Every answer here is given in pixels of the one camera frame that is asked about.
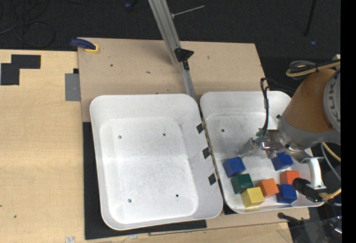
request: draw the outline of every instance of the black bracket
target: black bracket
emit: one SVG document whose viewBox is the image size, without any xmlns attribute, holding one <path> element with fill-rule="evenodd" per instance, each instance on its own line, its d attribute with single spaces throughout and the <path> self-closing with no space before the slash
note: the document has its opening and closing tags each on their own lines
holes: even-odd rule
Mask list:
<svg viewBox="0 0 356 243">
<path fill-rule="evenodd" d="M 183 62 L 184 69 L 189 70 L 188 59 L 194 54 L 194 51 L 176 48 L 174 53 L 176 54 L 178 62 Z"/>
</svg>

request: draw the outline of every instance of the white tray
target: white tray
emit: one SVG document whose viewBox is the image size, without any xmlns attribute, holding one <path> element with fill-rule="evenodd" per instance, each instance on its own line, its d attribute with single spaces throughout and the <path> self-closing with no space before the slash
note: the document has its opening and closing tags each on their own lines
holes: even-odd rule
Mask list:
<svg viewBox="0 0 356 243">
<path fill-rule="evenodd" d="M 277 115 L 282 115 L 290 97 L 279 91 L 269 91 L 269 125 L 268 129 L 277 129 Z M 239 150 L 248 141 L 255 137 L 259 127 L 265 122 L 265 109 L 262 92 L 209 92 L 200 100 L 202 114 L 205 119 L 207 133 L 211 142 L 217 172 L 220 177 L 222 191 L 226 204 L 235 212 L 246 213 L 264 210 L 285 209 L 291 207 L 320 206 L 323 202 L 314 203 L 304 195 L 298 194 L 298 199 L 291 205 L 280 204 L 276 196 L 266 198 L 258 207 L 246 208 L 240 194 L 235 194 L 223 167 L 226 159 L 238 156 Z M 305 150 L 312 156 L 310 149 Z M 310 169 L 307 164 L 294 164 L 286 170 L 299 171 L 300 177 L 311 180 Z M 274 178 L 279 184 L 279 175 L 282 171 L 275 171 L 271 159 L 266 152 L 257 151 L 255 154 L 243 157 L 246 171 L 249 173 L 253 184 L 260 180 Z"/>
<path fill-rule="evenodd" d="M 223 206 L 196 101 L 100 96 L 90 105 L 101 213 L 116 230 L 208 219 Z"/>
</svg>

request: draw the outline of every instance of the toy cube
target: toy cube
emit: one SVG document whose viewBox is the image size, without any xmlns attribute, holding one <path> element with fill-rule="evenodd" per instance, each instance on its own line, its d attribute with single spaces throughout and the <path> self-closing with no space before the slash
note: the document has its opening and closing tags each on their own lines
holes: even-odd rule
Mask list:
<svg viewBox="0 0 356 243">
<path fill-rule="evenodd" d="M 285 170 L 283 173 L 279 175 L 279 183 L 280 184 L 288 184 L 292 185 L 293 180 L 295 178 L 299 178 L 299 172 L 298 171 L 290 171 L 290 170 Z"/>
<path fill-rule="evenodd" d="M 260 187 L 251 187 L 241 193 L 245 207 L 260 205 L 265 198 Z"/>
<path fill-rule="evenodd" d="M 280 204 L 291 204 L 297 200 L 296 190 L 292 185 L 281 184 L 278 187 L 277 202 Z"/>
<path fill-rule="evenodd" d="M 223 166 L 229 178 L 241 174 L 246 170 L 245 165 L 240 157 L 227 159 Z"/>
<path fill-rule="evenodd" d="M 277 156 L 272 158 L 272 163 L 276 171 L 287 169 L 293 165 L 293 159 L 285 153 L 277 153 Z"/>
<path fill-rule="evenodd" d="M 256 187 L 260 187 L 264 197 L 272 197 L 279 193 L 276 182 L 273 178 L 260 181 L 256 184 Z"/>
<path fill-rule="evenodd" d="M 248 188 L 254 187 L 250 174 L 236 175 L 231 179 L 231 183 L 233 185 L 235 194 L 241 193 Z"/>
</svg>

